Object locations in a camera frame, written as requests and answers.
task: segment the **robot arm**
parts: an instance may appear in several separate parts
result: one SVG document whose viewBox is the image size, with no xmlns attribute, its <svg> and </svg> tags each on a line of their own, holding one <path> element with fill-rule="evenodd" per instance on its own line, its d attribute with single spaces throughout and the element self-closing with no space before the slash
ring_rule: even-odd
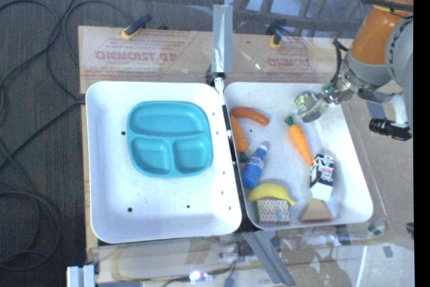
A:
<svg viewBox="0 0 430 287">
<path fill-rule="evenodd" d="M 413 4 L 413 0 L 385 0 Z M 413 132 L 413 17 L 404 11 L 374 5 L 364 19 L 357 36 L 339 58 L 338 71 L 319 93 L 301 93 L 295 99 L 298 115 L 304 122 L 317 119 L 331 103 L 339 104 L 358 94 L 374 103 L 390 102 L 396 120 L 373 119 L 370 130 L 407 140 Z M 394 80 L 403 89 L 386 95 L 376 90 Z"/>
</svg>

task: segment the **toy bottle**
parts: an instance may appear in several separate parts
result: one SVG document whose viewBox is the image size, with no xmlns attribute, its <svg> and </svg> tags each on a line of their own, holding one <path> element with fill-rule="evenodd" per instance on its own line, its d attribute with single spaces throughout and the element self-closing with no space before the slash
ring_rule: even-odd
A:
<svg viewBox="0 0 430 287">
<path fill-rule="evenodd" d="M 260 145 L 254 155 L 249 159 L 245 171 L 242 173 L 242 184 L 245 188 L 253 189 L 258 183 L 264 169 L 263 157 L 267 153 L 267 147 Z"/>
</svg>

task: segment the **yellow banana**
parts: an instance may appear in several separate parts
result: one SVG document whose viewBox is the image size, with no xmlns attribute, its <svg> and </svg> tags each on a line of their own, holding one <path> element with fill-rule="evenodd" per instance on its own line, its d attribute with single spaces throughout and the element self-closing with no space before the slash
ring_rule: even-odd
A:
<svg viewBox="0 0 430 287">
<path fill-rule="evenodd" d="M 260 183 L 257 184 L 248 194 L 248 201 L 256 201 L 261 198 L 277 198 L 279 200 L 287 200 L 291 206 L 294 206 L 296 201 L 293 201 L 287 190 L 275 183 Z"/>
</svg>

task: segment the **gray carpet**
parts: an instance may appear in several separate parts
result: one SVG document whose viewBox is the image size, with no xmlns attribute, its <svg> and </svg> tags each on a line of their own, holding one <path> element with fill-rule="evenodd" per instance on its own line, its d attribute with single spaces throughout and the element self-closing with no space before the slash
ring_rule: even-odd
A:
<svg viewBox="0 0 430 287">
<path fill-rule="evenodd" d="M 66 267 L 86 260 L 77 26 L 124 27 L 126 16 L 151 13 L 149 28 L 164 23 L 173 30 L 210 31 L 210 9 L 224 3 L 71 1 L 0 0 L 1 286 L 65 286 Z M 281 14 L 303 36 L 352 38 L 369 9 L 360 0 L 289 1 L 299 2 L 298 13 Z M 308 15 L 300 13 L 305 1 Z M 264 34 L 280 16 L 272 11 L 275 0 L 264 0 L 257 11 L 249 9 L 251 0 L 231 3 L 236 32 Z M 62 18 L 65 25 L 57 29 L 63 30 L 54 31 L 56 40 L 44 51 Z"/>
</svg>

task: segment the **white tray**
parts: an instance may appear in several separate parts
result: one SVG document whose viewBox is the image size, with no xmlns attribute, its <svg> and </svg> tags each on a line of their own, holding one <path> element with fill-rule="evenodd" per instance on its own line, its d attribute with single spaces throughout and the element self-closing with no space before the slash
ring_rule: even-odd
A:
<svg viewBox="0 0 430 287">
<path fill-rule="evenodd" d="M 132 164 L 126 131 L 143 101 L 190 101 L 210 123 L 214 157 L 196 176 L 160 178 Z M 86 95 L 91 226 L 107 243 L 232 233 L 242 214 L 217 92 L 201 83 L 102 81 Z"/>
<path fill-rule="evenodd" d="M 258 224 L 253 203 L 246 201 L 248 216 L 260 229 L 359 223 L 368 220 L 373 213 L 372 199 L 341 106 L 330 105 L 318 120 L 307 124 L 297 117 L 295 97 L 303 91 L 320 91 L 321 86 L 299 83 L 232 83 L 225 90 L 229 111 L 235 107 L 250 107 L 261 110 L 261 113 L 270 119 L 267 126 L 245 118 L 238 119 L 248 140 L 248 156 L 252 155 L 263 141 L 269 143 L 265 169 L 259 183 L 281 184 L 292 199 L 297 201 L 290 207 L 289 225 Z M 327 202 L 334 216 L 332 221 L 300 222 L 300 217 L 312 199 L 309 190 L 309 166 L 290 141 L 288 125 L 284 122 L 287 116 L 293 116 L 295 123 L 302 127 L 312 156 L 324 153 L 335 160 L 334 186 Z M 244 168 L 245 164 L 241 164 L 241 171 Z M 248 193 L 249 191 L 244 189 L 245 197 Z"/>
</svg>

